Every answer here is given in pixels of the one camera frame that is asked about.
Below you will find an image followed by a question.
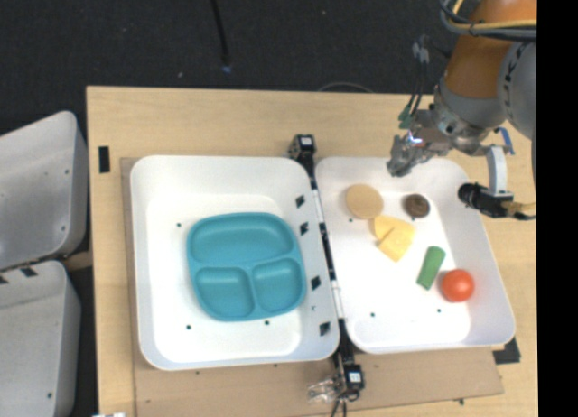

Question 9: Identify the orange-red ball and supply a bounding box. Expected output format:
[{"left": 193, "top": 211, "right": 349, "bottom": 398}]
[{"left": 440, "top": 268, "right": 476, "bottom": 304}]

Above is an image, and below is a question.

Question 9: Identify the white plastic tray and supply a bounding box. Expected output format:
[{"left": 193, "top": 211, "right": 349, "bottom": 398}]
[
  {"left": 313, "top": 155, "right": 517, "bottom": 356},
  {"left": 129, "top": 154, "right": 341, "bottom": 372}
]

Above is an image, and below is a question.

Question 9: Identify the yellow cheese wedge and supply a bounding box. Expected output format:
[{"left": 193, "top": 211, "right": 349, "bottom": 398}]
[{"left": 372, "top": 214, "right": 417, "bottom": 264}]

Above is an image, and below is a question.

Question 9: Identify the black cylinder on white bracket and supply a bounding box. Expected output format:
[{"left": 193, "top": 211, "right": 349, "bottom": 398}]
[{"left": 457, "top": 144, "right": 516, "bottom": 219}]

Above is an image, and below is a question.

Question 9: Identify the tan round biscuit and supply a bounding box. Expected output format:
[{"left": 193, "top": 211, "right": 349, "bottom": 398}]
[{"left": 344, "top": 182, "right": 386, "bottom": 221}]

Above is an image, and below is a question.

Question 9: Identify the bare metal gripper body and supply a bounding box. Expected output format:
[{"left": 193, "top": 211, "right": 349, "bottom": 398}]
[{"left": 407, "top": 107, "right": 492, "bottom": 157}]

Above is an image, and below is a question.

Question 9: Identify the thin black and white rod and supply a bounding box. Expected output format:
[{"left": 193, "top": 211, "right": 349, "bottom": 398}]
[{"left": 301, "top": 153, "right": 358, "bottom": 367}]

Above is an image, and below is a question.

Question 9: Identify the black block with wires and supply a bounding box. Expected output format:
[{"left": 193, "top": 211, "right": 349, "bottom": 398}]
[
  {"left": 341, "top": 363, "right": 367, "bottom": 392},
  {"left": 287, "top": 133, "right": 318, "bottom": 160}
]

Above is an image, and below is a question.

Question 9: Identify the green cylinder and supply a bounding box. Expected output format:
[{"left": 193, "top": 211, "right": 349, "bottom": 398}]
[{"left": 415, "top": 245, "right": 447, "bottom": 292}]

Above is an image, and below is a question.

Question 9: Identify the brown doughnut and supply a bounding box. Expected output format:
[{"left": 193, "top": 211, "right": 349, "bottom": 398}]
[{"left": 402, "top": 192, "right": 432, "bottom": 219}]

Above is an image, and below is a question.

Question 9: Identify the blue divided plate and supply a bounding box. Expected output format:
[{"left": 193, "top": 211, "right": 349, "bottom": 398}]
[{"left": 185, "top": 211, "right": 309, "bottom": 323}]

